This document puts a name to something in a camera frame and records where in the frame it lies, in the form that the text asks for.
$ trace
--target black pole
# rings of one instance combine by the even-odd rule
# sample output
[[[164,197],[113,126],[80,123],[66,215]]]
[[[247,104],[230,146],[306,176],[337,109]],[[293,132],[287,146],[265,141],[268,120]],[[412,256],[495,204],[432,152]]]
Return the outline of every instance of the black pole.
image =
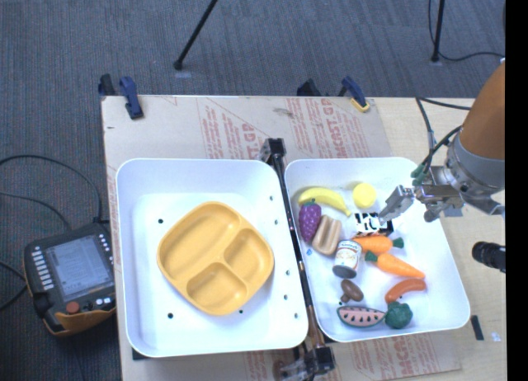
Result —
[[[195,28],[195,31],[192,33],[191,38],[187,41],[187,45],[181,52],[180,57],[178,57],[178,60],[176,60],[173,64],[176,70],[182,70],[183,59],[189,52],[189,49],[191,49],[192,44],[195,42],[196,37],[201,31],[201,27],[205,24],[205,21],[209,17],[209,14],[213,11],[213,8],[215,7],[215,4],[217,1],[218,0],[211,0],[211,2],[209,3],[209,6],[205,10],[204,15],[201,17],[200,21],[198,22],[198,26]]]
[[[437,62],[439,60],[439,52],[438,49],[440,48],[440,33],[442,30],[442,19],[444,17],[444,4],[446,3],[446,0],[440,0],[440,6],[438,7],[438,20],[436,21],[436,35],[435,35],[435,50],[432,53],[431,61]]]

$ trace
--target tin can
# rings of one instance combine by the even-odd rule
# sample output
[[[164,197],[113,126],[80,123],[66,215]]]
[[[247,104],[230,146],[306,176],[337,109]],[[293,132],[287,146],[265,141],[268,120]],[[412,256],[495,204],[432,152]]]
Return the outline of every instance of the tin can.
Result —
[[[351,239],[341,240],[337,244],[336,257],[332,271],[343,279],[356,277],[357,266],[361,257],[361,245]]]

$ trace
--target emergency stop button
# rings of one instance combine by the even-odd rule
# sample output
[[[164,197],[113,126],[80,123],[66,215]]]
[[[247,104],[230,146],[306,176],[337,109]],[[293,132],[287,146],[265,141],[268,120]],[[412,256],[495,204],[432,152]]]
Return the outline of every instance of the emergency stop button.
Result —
[[[81,305],[79,305],[78,302],[72,301],[66,303],[66,312],[68,312],[70,315],[74,315],[75,313],[78,313],[81,310]]]

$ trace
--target lemon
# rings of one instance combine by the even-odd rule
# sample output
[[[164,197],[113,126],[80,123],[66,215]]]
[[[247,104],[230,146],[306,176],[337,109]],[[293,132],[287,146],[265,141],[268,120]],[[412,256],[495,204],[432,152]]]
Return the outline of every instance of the lemon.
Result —
[[[376,201],[376,189],[369,183],[360,183],[352,191],[357,208],[369,208]]]

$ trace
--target display screen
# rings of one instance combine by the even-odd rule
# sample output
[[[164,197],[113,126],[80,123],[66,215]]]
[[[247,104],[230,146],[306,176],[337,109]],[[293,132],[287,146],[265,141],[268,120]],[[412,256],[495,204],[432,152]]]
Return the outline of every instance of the display screen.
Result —
[[[50,247],[46,253],[64,302],[113,285],[111,268],[105,265],[94,236]]]

